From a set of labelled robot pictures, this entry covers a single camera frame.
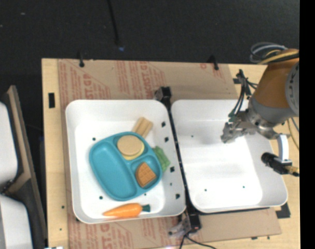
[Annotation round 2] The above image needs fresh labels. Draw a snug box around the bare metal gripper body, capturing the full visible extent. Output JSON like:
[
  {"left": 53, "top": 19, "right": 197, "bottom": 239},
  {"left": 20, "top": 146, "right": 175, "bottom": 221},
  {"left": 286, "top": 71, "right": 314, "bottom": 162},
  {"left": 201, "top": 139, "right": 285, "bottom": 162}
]
[{"left": 234, "top": 110, "right": 279, "bottom": 140}]

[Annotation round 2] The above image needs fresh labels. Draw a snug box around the white plastic tray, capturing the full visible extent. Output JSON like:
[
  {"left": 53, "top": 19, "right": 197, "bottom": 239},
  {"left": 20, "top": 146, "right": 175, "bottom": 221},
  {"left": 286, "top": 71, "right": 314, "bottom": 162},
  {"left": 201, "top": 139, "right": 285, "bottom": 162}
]
[
  {"left": 65, "top": 99, "right": 187, "bottom": 225},
  {"left": 170, "top": 99, "right": 289, "bottom": 214}
]

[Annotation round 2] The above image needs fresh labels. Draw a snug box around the thin black rod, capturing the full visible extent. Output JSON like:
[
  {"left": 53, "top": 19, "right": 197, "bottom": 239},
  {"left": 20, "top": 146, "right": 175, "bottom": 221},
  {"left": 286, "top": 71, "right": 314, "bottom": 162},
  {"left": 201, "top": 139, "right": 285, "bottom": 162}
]
[{"left": 164, "top": 99, "right": 193, "bottom": 214}]

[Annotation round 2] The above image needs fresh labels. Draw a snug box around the green toy lettuce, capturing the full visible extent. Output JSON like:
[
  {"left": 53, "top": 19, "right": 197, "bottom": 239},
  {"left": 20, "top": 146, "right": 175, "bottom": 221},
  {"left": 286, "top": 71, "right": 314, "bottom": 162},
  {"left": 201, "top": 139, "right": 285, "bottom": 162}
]
[{"left": 153, "top": 146, "right": 172, "bottom": 173}]

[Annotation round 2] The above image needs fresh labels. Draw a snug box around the orange waffle slice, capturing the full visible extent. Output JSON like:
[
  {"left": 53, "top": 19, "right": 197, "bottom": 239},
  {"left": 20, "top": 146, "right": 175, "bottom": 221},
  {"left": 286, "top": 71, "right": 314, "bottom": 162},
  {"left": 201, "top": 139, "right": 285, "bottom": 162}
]
[{"left": 134, "top": 162, "right": 158, "bottom": 188}]

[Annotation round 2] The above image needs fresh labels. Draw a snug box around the tan round biscuit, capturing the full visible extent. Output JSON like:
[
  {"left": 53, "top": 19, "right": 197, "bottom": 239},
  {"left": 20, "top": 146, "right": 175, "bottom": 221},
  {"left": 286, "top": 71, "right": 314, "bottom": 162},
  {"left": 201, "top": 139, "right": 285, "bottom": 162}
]
[{"left": 116, "top": 134, "right": 145, "bottom": 161}]

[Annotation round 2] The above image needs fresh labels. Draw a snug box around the brown cardboard board red print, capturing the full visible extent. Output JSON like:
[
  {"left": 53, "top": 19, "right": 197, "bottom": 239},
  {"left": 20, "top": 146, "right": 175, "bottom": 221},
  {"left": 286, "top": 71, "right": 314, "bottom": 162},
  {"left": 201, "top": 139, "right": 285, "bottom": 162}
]
[{"left": 57, "top": 58, "right": 282, "bottom": 249}]

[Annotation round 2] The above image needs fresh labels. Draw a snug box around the blue divided plate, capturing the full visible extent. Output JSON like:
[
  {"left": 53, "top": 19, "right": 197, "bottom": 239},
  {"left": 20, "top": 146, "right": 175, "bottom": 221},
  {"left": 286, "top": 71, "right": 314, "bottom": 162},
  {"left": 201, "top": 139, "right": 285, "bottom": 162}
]
[{"left": 89, "top": 131, "right": 163, "bottom": 201}]

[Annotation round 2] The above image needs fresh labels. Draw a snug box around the orange carrot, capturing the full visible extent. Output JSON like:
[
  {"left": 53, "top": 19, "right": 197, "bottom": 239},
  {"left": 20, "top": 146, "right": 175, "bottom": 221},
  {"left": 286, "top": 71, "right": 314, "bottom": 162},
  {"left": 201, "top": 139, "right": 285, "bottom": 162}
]
[{"left": 102, "top": 202, "right": 151, "bottom": 218}]

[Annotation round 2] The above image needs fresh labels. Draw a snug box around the black cylinder on white bracket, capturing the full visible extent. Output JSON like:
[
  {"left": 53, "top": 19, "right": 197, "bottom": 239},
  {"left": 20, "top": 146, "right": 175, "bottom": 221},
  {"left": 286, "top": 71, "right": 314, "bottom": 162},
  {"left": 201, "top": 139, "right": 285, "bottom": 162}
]
[{"left": 261, "top": 134, "right": 294, "bottom": 175}]

